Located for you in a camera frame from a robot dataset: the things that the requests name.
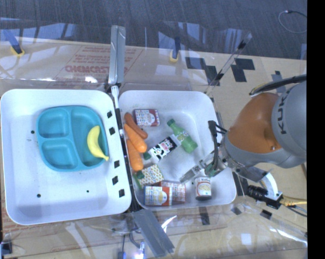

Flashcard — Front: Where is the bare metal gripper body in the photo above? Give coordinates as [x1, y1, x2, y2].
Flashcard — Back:
[199, 149, 231, 178]

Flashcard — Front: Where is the orange and white carton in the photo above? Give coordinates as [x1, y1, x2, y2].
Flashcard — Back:
[159, 181, 187, 204]

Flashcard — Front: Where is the small white soup can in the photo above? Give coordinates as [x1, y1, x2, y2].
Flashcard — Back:
[194, 176, 212, 201]

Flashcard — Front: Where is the yellow patterned carton green cap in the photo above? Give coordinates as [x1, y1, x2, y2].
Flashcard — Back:
[132, 163, 165, 190]

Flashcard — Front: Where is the black and white cow-print bottle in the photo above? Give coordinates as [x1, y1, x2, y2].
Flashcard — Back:
[143, 134, 182, 163]

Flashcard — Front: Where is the green plastic bottle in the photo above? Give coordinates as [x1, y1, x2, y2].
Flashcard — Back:
[167, 118, 199, 154]

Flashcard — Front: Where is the orange carrot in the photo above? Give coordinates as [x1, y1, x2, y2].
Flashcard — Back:
[126, 138, 144, 172]
[123, 123, 148, 153]
[124, 112, 149, 140]

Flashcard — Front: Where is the white plastic tray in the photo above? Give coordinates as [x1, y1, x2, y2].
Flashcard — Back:
[118, 90, 237, 210]
[0, 88, 133, 226]

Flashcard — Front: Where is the red colourful print carton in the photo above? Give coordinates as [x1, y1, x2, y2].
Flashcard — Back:
[132, 108, 161, 127]

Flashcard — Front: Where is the brown cardboard board red print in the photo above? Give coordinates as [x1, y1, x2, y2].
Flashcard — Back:
[0, 38, 308, 259]

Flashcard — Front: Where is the yellow banana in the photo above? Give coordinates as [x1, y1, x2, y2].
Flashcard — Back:
[86, 125, 110, 162]

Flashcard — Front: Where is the blue divided plate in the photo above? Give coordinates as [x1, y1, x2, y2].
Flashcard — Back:
[36, 105, 110, 172]

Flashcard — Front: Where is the black cylinder on white bracket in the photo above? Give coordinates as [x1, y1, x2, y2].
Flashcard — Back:
[245, 171, 284, 209]

